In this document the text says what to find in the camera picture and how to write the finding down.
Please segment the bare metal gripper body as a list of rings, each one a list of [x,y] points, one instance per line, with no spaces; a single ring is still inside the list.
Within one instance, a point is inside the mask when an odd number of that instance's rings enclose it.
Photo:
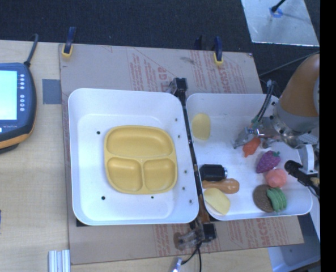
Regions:
[[[278,114],[273,114],[261,120],[255,135],[261,139],[272,138],[274,143],[283,142],[290,148],[300,149],[318,144],[318,136],[312,133],[315,128],[308,118],[289,116],[284,120]]]

